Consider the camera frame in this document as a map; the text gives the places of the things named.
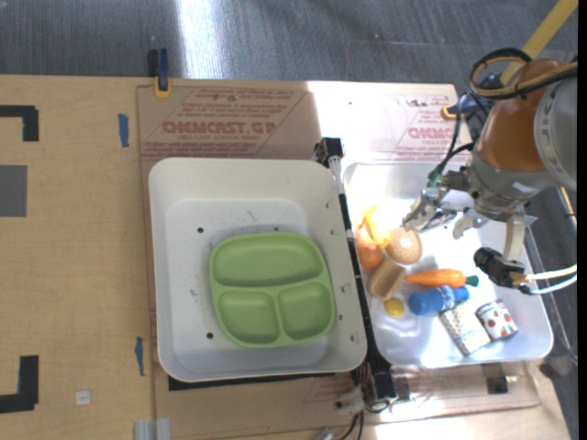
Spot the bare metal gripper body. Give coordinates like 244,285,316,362
421,170,527,225

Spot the tan toy bread bun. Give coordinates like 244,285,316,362
368,258,407,302

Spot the yellow plastic toy piece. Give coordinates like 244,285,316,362
360,203,391,249

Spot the white can with strawberry print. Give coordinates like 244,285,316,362
475,298,519,342

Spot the orange carrot with green top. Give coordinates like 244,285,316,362
404,268,481,290

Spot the thin black and white rod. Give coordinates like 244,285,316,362
330,154,384,376

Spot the blue plastic bottle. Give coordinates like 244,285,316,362
407,284,471,317

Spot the speckled tan bread roll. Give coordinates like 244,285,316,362
384,225,423,266

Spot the white plastic tray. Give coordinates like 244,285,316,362
342,159,555,369
147,156,369,383

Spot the black block with thin wires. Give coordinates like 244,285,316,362
313,137,345,164
365,370,398,403

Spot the white patterned carton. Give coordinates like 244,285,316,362
437,302,493,358

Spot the brown cardboard board red print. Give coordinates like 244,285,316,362
137,80,543,426

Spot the black cylinder on white bracket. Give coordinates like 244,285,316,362
473,214,528,290

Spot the green divided plate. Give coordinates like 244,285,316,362
208,231,338,349

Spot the orange round toy fruit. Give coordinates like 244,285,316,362
355,236,384,270

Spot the fried egg with yellow yolk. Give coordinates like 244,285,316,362
373,292,426,338

